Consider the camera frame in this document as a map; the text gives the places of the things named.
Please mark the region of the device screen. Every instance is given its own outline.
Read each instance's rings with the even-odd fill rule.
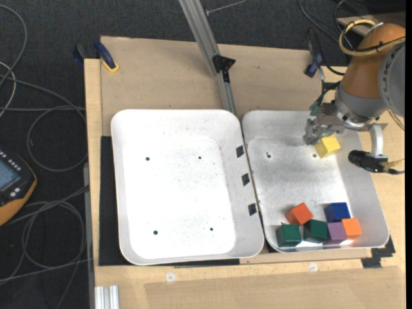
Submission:
[[[17,180],[20,180],[20,176],[0,160],[0,190],[7,188]]]

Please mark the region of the empty white tray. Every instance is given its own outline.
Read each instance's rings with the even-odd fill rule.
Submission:
[[[285,213],[305,202],[314,219],[326,221],[324,208],[346,202],[351,216],[359,219],[363,235],[340,248],[380,247],[389,230],[371,173],[348,161],[349,152],[362,150],[358,133],[336,135],[341,150],[319,158],[313,145],[303,142],[305,111],[251,111],[242,120],[250,168],[256,187],[265,236],[280,252],[337,248],[302,241],[296,247],[279,247],[276,229],[288,223]]]
[[[247,258],[263,247],[239,120],[137,110],[111,122],[118,231],[136,265]]]

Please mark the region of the red-orange block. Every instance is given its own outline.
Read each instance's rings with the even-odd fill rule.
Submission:
[[[314,215],[309,211],[305,203],[300,203],[298,206],[290,209],[285,216],[290,224],[303,225],[312,219]]]
[[[361,225],[357,218],[342,219],[342,224],[348,239],[355,239],[362,235]]]

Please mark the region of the yellow block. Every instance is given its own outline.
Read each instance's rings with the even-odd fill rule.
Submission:
[[[317,153],[321,158],[334,155],[341,149],[341,145],[337,141],[335,135],[322,137],[319,143],[315,144]]]

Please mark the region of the black floor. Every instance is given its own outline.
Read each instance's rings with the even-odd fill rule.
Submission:
[[[242,0],[201,1],[206,9],[212,10]],[[307,49],[305,31],[312,26],[317,30],[328,62],[347,65],[347,58],[335,42],[338,36],[333,14],[336,3],[331,0],[300,1],[316,24],[304,16],[297,0],[246,0],[212,13],[209,21],[218,43],[300,50]],[[405,0],[366,2],[369,6],[353,3],[357,13],[405,9]],[[81,43],[88,56],[96,57],[93,42],[100,35],[194,40],[178,0],[0,0],[0,5],[15,10],[27,27],[28,42],[14,68],[17,79],[49,89],[80,107],[84,106],[83,73],[71,54],[75,44]],[[0,8],[0,62],[11,66],[22,49],[24,31],[21,22],[7,8]],[[353,15],[353,11],[339,9],[339,17],[346,15]],[[0,74],[6,72],[7,69],[0,65]],[[0,87],[0,106],[5,106],[11,92],[11,82]],[[67,105],[67,102],[40,89],[19,84],[10,107],[53,108],[61,105]],[[19,153],[39,179],[29,203],[59,200],[84,185],[82,159],[86,154],[86,132],[83,120],[73,111],[52,111],[36,123],[28,141],[28,132],[40,114],[5,111],[0,117],[0,143]],[[70,171],[49,171],[77,163],[79,166]],[[69,200],[82,216],[83,198],[81,195]],[[19,216],[31,211],[31,208],[23,209]],[[76,265],[34,274],[44,269],[24,258],[15,273],[16,278],[1,284],[1,279],[10,276],[19,264],[22,233],[27,221],[0,227],[0,308],[55,308]],[[39,215],[26,248],[43,265],[63,265],[79,253],[80,237],[78,219],[60,206]],[[80,259],[87,259],[86,254],[83,253]],[[82,261],[61,308],[88,308],[87,282],[87,263]]]

